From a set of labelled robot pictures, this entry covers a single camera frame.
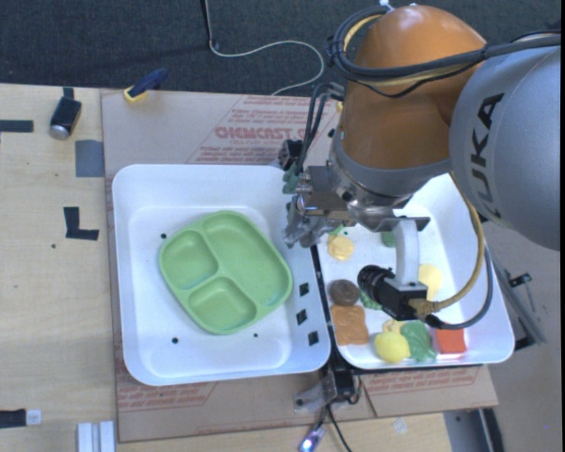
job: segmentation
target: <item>wooden table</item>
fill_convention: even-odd
[[[75,142],[102,141],[99,89],[75,89],[82,117],[67,140],[49,136],[62,88],[0,84],[0,411],[40,410],[35,426],[0,429],[0,451],[74,451],[79,423],[116,421],[105,180],[76,177]],[[97,240],[65,236],[65,207]],[[356,451],[450,452],[441,413],[344,422]],[[332,426],[319,451],[343,450]],[[120,451],[297,450],[306,427],[118,444]]]

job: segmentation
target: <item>white tray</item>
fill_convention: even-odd
[[[420,263],[435,265],[442,271],[443,283],[435,300],[456,294],[471,276],[476,260],[476,235],[466,205],[451,178],[446,174],[432,179],[412,197],[401,213],[397,214],[431,219],[427,227],[419,233]],[[327,295],[331,282],[335,280],[347,279],[356,282],[363,266],[376,265],[396,269],[395,249],[383,246],[380,234],[373,234],[361,226],[345,228],[345,233],[355,245],[354,253],[345,262],[339,262],[329,255],[325,237],[317,245]],[[479,322],[465,329],[467,351],[461,355],[438,354],[434,362],[419,363],[413,359],[399,363],[383,361],[373,347],[373,338],[381,332],[382,324],[390,319],[390,316],[383,311],[371,309],[365,309],[366,327],[371,335],[370,343],[338,347],[339,351],[349,363],[367,370],[503,362],[512,354],[515,341],[495,274],[493,277],[490,309]],[[469,294],[436,315],[448,323],[469,319],[481,308],[486,291],[484,265]]]
[[[283,243],[289,201],[283,184],[283,172],[270,166],[134,165],[117,173],[123,358],[133,377],[155,386],[244,379],[311,372],[328,360],[331,340],[311,253]],[[169,291],[157,261],[162,235],[222,209],[250,218],[294,280],[284,305],[231,335],[200,328]],[[308,293],[299,292],[302,284]]]

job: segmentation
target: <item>green plate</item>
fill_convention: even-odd
[[[169,237],[159,251],[169,290],[207,331],[234,333],[281,305],[293,276],[255,224],[235,211],[217,211]]]

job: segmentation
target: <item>cardboard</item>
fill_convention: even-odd
[[[121,322],[111,183],[118,170],[138,163],[271,164],[285,139],[302,139],[308,98],[149,91],[137,104],[120,90],[102,91],[105,192],[112,289],[120,442],[311,425],[296,412],[294,394],[320,381],[317,372],[150,387],[134,380],[121,354]],[[327,103],[308,157],[326,160],[329,130],[338,119]],[[487,366],[361,375],[362,398],[335,405],[339,421],[393,417],[496,405]]]

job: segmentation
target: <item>blue and yellow object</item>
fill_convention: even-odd
[[[132,87],[123,91],[126,102],[135,104],[147,96],[147,90],[158,89],[161,83],[168,77],[167,69],[157,69],[142,77]]]

